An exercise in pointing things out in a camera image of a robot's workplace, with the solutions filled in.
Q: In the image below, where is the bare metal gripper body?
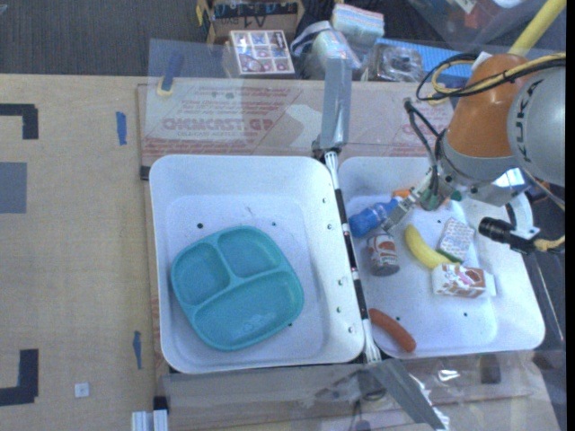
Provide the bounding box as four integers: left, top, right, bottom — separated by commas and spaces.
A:
406, 167, 532, 211

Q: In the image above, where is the blue bottle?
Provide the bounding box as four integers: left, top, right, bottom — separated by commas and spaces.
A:
348, 198, 404, 239

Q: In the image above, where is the yellow banana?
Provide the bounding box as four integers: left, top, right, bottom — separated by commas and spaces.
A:
403, 224, 460, 270

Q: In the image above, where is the red and white can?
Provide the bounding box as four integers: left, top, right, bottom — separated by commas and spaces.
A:
366, 232, 402, 277

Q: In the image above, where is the white printed carton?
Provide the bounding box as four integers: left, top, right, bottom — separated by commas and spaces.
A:
436, 216, 477, 262

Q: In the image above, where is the brown and white carton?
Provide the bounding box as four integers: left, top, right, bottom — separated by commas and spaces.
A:
430, 262, 498, 300

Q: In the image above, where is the red sausage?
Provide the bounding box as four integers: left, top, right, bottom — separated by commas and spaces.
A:
367, 307, 418, 354

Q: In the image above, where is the white plastic tray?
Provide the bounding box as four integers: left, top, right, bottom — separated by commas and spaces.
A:
147, 154, 366, 375
337, 155, 547, 360

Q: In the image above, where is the teal divided plate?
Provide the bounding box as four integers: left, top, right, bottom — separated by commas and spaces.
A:
169, 224, 306, 353

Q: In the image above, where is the brown cardboard board red print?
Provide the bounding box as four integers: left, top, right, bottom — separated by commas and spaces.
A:
137, 76, 543, 406

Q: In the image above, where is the pastel sponge stack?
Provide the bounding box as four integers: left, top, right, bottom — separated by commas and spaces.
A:
330, 3, 386, 47

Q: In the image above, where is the patterned tile box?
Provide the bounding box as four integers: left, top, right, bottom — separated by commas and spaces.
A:
228, 29, 296, 78

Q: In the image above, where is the black cylinder on white bracket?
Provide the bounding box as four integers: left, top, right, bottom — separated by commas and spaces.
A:
477, 190, 543, 256

